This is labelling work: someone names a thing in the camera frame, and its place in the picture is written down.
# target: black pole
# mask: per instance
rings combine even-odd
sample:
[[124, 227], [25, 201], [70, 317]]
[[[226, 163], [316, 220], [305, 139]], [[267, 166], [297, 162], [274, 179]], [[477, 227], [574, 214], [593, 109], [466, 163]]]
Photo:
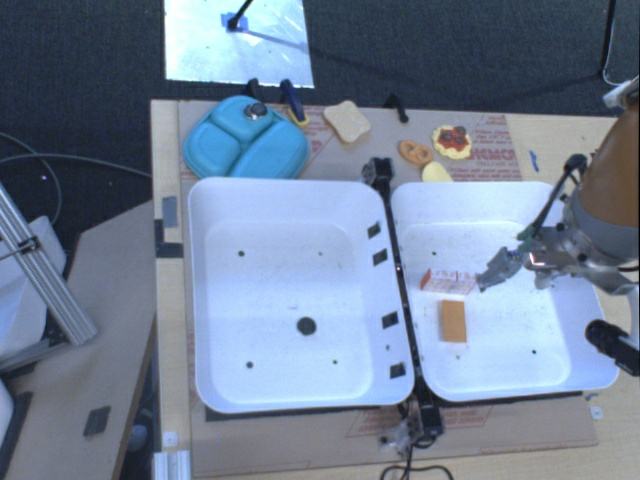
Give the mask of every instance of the black pole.
[[609, 60], [609, 50], [611, 49], [611, 32], [613, 30], [613, 19], [616, 13], [616, 1], [609, 0], [609, 10], [607, 11], [607, 26], [604, 31], [604, 44], [602, 45], [602, 58], [600, 59], [600, 76], [604, 75]]
[[242, 18], [242, 15], [249, 8], [251, 2], [253, 1], [254, 0], [246, 0], [245, 3], [242, 4], [242, 7], [240, 7], [240, 10], [236, 13], [236, 15], [227, 22], [227, 29], [233, 31], [238, 28], [238, 22], [240, 21], [240, 18]]

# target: toy pizza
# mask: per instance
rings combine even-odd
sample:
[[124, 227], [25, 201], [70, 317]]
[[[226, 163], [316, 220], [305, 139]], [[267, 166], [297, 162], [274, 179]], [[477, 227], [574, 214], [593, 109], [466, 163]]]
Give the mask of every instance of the toy pizza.
[[431, 137], [438, 153], [454, 160], [471, 156], [471, 137], [464, 126], [440, 126]]

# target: black circle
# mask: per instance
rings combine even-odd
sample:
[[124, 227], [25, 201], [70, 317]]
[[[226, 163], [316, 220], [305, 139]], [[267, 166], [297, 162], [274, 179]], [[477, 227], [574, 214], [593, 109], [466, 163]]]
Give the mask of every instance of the black circle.
[[298, 320], [298, 330], [304, 334], [305, 336], [309, 336], [316, 332], [316, 322], [313, 318], [309, 318], [308, 316], [302, 317]]

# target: toy bread slice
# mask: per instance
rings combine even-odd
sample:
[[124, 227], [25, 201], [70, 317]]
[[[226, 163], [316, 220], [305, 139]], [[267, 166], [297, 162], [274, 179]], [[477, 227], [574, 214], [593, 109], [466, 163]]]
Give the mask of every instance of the toy bread slice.
[[430, 162], [422, 169], [422, 181], [453, 181], [439, 162]]
[[346, 100], [339, 105], [327, 107], [323, 115], [338, 138], [347, 144], [355, 142], [371, 128], [371, 123], [362, 115], [353, 101]]

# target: black metal post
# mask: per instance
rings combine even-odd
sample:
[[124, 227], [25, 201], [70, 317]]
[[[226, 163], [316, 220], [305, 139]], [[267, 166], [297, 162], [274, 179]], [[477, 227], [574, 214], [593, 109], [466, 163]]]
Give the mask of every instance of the black metal post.
[[602, 58], [600, 60], [600, 76], [604, 75], [609, 60], [609, 50], [611, 49], [611, 32], [613, 30], [613, 19], [616, 13], [616, 1], [609, 0], [609, 10], [607, 11], [607, 26], [604, 31], [604, 44], [602, 45]]
[[227, 22], [227, 29], [231, 31], [237, 30], [238, 22], [240, 21], [240, 18], [242, 18], [242, 15], [249, 8], [249, 6], [251, 5], [251, 2], [253, 1], [254, 0], [246, 0], [245, 3], [242, 4], [242, 7], [240, 7], [240, 10], [236, 13], [236, 15]]

